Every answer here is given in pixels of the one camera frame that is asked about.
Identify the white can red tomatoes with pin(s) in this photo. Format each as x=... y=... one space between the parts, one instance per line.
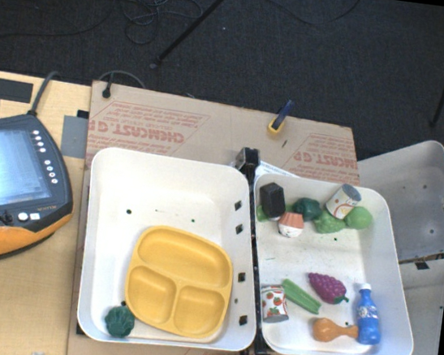
x=273 y=305

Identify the orange chicken drumstick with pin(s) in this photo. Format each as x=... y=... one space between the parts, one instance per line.
x=327 y=330

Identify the green celery stick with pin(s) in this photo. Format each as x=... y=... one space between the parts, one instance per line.
x=300 y=295

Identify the white plastic tray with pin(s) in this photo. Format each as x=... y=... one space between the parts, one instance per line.
x=187 y=192
x=318 y=252

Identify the thin black rod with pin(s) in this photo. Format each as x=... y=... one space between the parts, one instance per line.
x=253 y=251

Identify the brown cardboard board red print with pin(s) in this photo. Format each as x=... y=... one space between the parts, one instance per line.
x=220 y=131

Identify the light green toy vegetable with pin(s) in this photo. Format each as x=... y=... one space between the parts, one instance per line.
x=261 y=213

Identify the white cupcake orange top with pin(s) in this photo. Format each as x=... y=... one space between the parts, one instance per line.
x=291 y=224

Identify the blue plastic bottle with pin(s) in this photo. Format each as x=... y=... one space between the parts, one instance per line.
x=368 y=316

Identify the yellow divided plate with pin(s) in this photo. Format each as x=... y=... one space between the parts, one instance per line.
x=178 y=281

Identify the dark green broccoli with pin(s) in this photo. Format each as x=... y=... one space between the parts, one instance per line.
x=120 y=321
x=307 y=209

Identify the white can yellow print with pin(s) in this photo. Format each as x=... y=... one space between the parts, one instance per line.
x=342 y=202

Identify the purple grapes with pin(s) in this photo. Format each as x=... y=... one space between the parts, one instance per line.
x=327 y=288

